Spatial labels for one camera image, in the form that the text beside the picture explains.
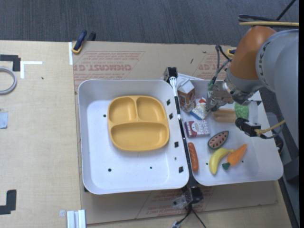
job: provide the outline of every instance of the wooden table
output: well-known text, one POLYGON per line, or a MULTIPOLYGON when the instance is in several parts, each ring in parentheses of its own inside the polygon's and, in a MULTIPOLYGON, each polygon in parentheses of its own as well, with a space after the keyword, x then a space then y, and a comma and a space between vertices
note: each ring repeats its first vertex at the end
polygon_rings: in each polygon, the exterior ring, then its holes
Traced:
MULTIPOLYGON (((16 88, 0 95, 0 113, 8 127, 0 130, 0 205, 17 190, 16 210, 0 215, 2 228, 64 228, 65 211, 80 210, 79 165, 73 66, 67 42, 0 41, 0 54, 42 62, 16 72, 16 88)), ((10 67, 7 62, 0 66, 10 67)), ((10 82, 0 72, 1 87, 10 82)), ((210 227, 289 228, 291 223, 277 181, 274 205, 200 213, 210 227)), ((183 215, 90 225, 90 227, 168 228, 183 215)), ((182 227, 202 227, 191 214, 182 227)))

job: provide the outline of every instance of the white container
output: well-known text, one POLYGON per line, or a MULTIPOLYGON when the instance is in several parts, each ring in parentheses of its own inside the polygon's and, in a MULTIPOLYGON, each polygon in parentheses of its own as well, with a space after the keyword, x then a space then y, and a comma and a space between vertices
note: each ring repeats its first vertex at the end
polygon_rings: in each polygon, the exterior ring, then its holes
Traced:
POLYGON ((185 149, 172 87, 168 83, 161 80, 87 80, 79 86, 78 100, 83 181, 89 192, 109 194, 178 189, 187 184, 189 172, 185 149), (165 146, 147 152, 127 152, 113 145, 108 133, 107 109, 113 99, 125 95, 152 96, 162 103, 170 131, 165 146))
MULTIPOLYGON (((208 80, 192 80, 196 98, 206 97, 208 80)), ((172 87, 162 80, 87 80, 78 88, 83 182, 93 194, 110 194, 145 190, 178 189, 189 180, 189 170, 172 87), (164 106, 170 130, 169 141, 157 150, 126 152, 111 142, 107 127, 107 108, 110 102, 125 95, 147 95, 157 98, 164 106)), ((257 92, 252 100, 261 100, 257 92)), ((233 104, 225 108, 234 108, 233 104)), ((181 111, 183 122, 193 120, 189 113, 181 111)), ((199 170, 196 181, 205 186, 224 185, 252 181, 277 180, 283 175, 283 165, 274 139, 249 137, 234 123, 214 121, 212 113, 206 119, 210 136, 192 137, 187 142, 195 145, 199 170), (209 171, 212 150, 208 140, 213 135, 229 130, 225 148, 236 149, 247 143, 242 162, 224 170, 219 163, 218 172, 209 171)), ((262 129, 269 123, 263 107, 258 106, 258 122, 262 129)))

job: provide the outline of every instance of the toy sausage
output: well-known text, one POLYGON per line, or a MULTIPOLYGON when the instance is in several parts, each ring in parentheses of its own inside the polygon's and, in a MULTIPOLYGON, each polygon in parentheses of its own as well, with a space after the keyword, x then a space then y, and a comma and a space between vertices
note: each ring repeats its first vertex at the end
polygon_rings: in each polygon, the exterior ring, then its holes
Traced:
POLYGON ((196 154, 194 144, 192 142, 188 143, 188 149, 189 149, 189 153, 190 153, 192 170, 194 172, 196 172, 199 170, 199 160, 198 160, 198 156, 196 154))

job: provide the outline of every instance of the white tape marker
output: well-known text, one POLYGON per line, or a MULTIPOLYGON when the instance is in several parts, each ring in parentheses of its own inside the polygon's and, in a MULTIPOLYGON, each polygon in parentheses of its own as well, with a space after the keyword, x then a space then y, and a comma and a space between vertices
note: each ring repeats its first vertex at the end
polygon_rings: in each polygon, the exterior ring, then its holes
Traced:
POLYGON ((68 56, 69 56, 69 59, 70 59, 70 65, 73 65, 73 52, 72 52, 72 46, 73 46, 73 43, 72 43, 72 42, 69 42, 69 43, 68 43, 68 56))
POLYGON ((24 78, 24 65, 42 63, 42 61, 20 61, 20 78, 24 78))

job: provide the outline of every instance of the yellow wire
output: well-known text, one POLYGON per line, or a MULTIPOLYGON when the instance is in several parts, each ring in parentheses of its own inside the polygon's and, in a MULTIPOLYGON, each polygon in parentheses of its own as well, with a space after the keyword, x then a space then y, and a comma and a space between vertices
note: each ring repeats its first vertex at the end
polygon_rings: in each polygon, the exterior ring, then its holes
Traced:
POLYGON ((294 26, 299 27, 299 23, 295 22, 276 22, 276 21, 251 21, 251 22, 240 22, 240 25, 264 25, 264 26, 294 26))
POLYGON ((284 124, 284 123, 285 123, 285 120, 282 120, 282 121, 280 121, 279 123, 277 123, 276 125, 273 125, 272 127, 267 128, 267 129, 265 129, 265 130, 255 129, 255 132, 257 133, 257 135, 261 135, 261 134, 263 134, 263 133, 266 133, 266 132, 268 132, 268 131, 271 131, 271 130, 275 129, 276 127, 278 127, 278 126, 280 126, 280 125, 282 125, 282 124, 284 124))

